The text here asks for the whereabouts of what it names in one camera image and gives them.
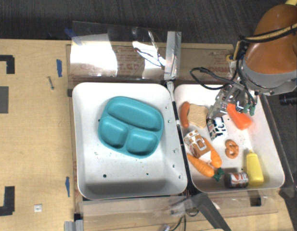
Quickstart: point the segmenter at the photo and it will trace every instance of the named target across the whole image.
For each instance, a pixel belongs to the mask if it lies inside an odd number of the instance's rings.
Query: soda can
[[[249,177],[245,172],[226,173],[224,175],[224,184],[227,188],[243,188],[249,184]]]

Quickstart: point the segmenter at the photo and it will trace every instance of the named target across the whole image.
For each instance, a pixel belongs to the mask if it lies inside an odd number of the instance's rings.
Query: pretzel
[[[239,147],[238,145],[232,141],[232,140],[227,140],[225,142],[225,154],[228,158],[234,159],[238,156],[239,153]]]

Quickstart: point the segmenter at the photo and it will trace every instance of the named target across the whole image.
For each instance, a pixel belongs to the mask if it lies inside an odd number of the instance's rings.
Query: toy bread slice
[[[199,128],[205,128],[207,114],[208,109],[205,106],[191,104],[188,113],[188,121]]]

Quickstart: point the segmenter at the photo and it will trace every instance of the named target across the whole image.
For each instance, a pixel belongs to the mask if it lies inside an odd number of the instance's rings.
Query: wooden table
[[[68,44],[70,41],[0,39],[0,55],[15,57],[13,75],[7,75],[6,63],[0,62],[0,86],[9,87],[9,112],[0,114],[0,206],[4,187],[15,186],[15,211],[0,217],[0,231],[58,231],[64,229],[65,221],[73,220]],[[58,77],[56,59],[62,60],[62,77]],[[70,178],[70,197],[66,177]],[[275,200],[277,213],[225,220],[232,230],[293,230],[283,198],[276,195]],[[42,204],[41,212],[34,212],[37,204]],[[188,231],[209,229],[212,226],[207,221],[187,224]]]

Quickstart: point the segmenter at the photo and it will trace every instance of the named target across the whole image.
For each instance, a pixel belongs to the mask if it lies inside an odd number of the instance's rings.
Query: gray square
[[[0,114],[8,113],[9,87],[0,87]]]

